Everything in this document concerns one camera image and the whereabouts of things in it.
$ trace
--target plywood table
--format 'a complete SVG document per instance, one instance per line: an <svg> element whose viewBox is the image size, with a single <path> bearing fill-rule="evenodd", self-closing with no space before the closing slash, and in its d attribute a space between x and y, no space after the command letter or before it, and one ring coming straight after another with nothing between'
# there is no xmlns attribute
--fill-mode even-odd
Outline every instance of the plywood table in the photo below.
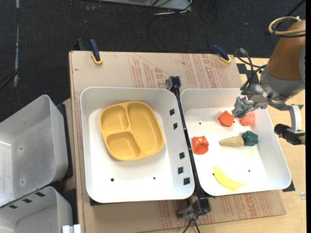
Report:
<svg viewBox="0 0 311 233"><path fill-rule="evenodd" d="M182 233L186 223L177 222L174 211L185 206L182 201L146 201L119 204L90 205L86 191L84 152L82 142L80 94L91 86L162 88L169 76L180 76L183 89L187 88L239 88L245 75L240 75L236 62L228 66L215 55L175 53L126 53L100 52L103 65L97 66L89 51L69 53L71 83L71 106L74 142L74 166L77 189L78 221L84 233L154 232ZM264 65L267 59L252 59L255 65ZM290 99L288 104L305 104L305 92ZM273 125L291 125L289 112L280 112L268 107ZM305 125L305 108L301 110L302 125ZM246 196L248 203L241 203L249 213L238 220L224 213L222 206L234 201L230 196L211 201L215 217L207 215L198 221L202 233L266 233L306 232L306 149L293 146L279 139L294 183L294 191L270 191ZM257 203L251 199L263 199ZM257 215L270 210L267 214ZM190 227L187 232L196 232Z"/></svg>

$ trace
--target hole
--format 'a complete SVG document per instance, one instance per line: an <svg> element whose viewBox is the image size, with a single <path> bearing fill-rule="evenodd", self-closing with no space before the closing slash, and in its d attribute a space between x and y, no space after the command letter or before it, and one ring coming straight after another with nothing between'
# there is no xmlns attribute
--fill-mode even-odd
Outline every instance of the hole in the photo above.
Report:
<svg viewBox="0 0 311 233"><path fill-rule="evenodd" d="M181 173L183 173L184 172L184 168L183 167L179 167L178 168L178 174L181 174Z"/></svg>
<svg viewBox="0 0 311 233"><path fill-rule="evenodd" d="M184 158L184 157L185 157L185 153L184 153L184 152L179 153L179 159L182 159L182 158Z"/></svg>
<svg viewBox="0 0 311 233"><path fill-rule="evenodd" d="M27 204L29 204L29 203L32 202L32 200L29 200L29 199L24 199L23 201L24 201L25 203L27 203Z"/></svg>
<svg viewBox="0 0 311 233"><path fill-rule="evenodd" d="M13 204L9 205L9 207L10 207L11 209L16 209L16 208L18 208L17 206L15 206L15 205L13 205Z"/></svg>
<svg viewBox="0 0 311 233"><path fill-rule="evenodd" d="M184 178L184 185L190 184L190 178Z"/></svg>
<svg viewBox="0 0 311 233"><path fill-rule="evenodd" d="M39 196L39 197L45 197L45 194L40 193L40 192L36 192L35 194L36 194L37 196Z"/></svg>

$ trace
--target yellow plate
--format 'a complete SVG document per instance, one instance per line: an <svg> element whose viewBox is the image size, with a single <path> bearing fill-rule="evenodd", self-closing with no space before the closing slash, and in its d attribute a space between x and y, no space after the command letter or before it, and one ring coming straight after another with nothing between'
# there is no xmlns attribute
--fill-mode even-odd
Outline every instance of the yellow plate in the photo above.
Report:
<svg viewBox="0 0 311 233"><path fill-rule="evenodd" d="M161 151L164 137L152 108L140 101L105 108L99 117L104 143L119 161L132 161Z"/></svg>

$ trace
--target white plastic tray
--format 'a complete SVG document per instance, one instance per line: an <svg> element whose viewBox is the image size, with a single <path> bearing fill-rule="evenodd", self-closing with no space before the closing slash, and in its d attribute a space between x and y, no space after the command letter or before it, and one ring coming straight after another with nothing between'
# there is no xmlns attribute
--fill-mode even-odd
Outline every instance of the white plastic tray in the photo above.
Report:
<svg viewBox="0 0 311 233"><path fill-rule="evenodd" d="M238 118L232 127L220 125L218 116L227 110L232 113L239 89L188 89L181 94L181 103L190 140L204 135L209 142L208 152L194 154L202 188L210 195L221 196L266 190L284 189L291 183L282 149L274 133L267 110L255 110L253 126L243 126ZM252 147L224 147L219 141L250 130L259 137ZM219 166L233 180L245 182L230 190L217 182L213 167Z"/></svg>
<svg viewBox="0 0 311 233"><path fill-rule="evenodd" d="M0 123L0 207L64 177L63 115L43 95Z"/></svg>
<svg viewBox="0 0 311 233"><path fill-rule="evenodd" d="M1 233L60 233L72 225L70 204L51 186L0 208Z"/></svg>
<svg viewBox="0 0 311 233"><path fill-rule="evenodd" d="M155 112L165 138L159 153L133 161L117 161L109 155L99 115L104 108L127 101L144 102ZM189 152L173 93L165 89L90 87L81 94L81 111L86 189L93 200L178 200L192 195Z"/></svg>

